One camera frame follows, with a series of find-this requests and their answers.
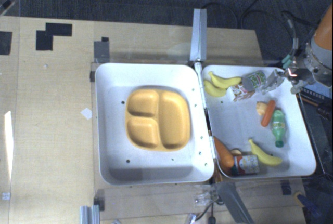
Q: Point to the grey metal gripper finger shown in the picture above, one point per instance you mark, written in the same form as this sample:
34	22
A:
276	76
270	87

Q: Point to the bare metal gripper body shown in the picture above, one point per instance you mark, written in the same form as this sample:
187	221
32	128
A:
312	73

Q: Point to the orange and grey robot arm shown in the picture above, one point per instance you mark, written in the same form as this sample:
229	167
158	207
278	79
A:
325	28

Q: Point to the green and white can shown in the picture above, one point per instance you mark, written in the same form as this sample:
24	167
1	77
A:
256	80

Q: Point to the pale yellow toy bread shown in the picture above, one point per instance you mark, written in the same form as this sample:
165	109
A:
261	108

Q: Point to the orange sausage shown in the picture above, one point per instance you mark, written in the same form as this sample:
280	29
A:
268	113

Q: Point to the white and orange carton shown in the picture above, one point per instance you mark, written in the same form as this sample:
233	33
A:
240	93

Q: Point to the green plastic bottle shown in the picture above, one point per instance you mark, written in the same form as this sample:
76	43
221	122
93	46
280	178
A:
278	125

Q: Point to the yellow banana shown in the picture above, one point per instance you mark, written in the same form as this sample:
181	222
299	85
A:
223	82
262	156
213	91

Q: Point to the white plastic tray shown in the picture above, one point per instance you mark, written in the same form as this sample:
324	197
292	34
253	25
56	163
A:
114	119
239	124

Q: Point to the small beige toy food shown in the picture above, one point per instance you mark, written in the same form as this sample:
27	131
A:
236	151

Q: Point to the red and white can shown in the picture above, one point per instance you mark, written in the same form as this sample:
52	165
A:
247	164

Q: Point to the orange carrot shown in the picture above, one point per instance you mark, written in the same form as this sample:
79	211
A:
225	155

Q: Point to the orange divided plate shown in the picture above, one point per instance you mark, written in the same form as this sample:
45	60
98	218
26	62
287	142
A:
173	119

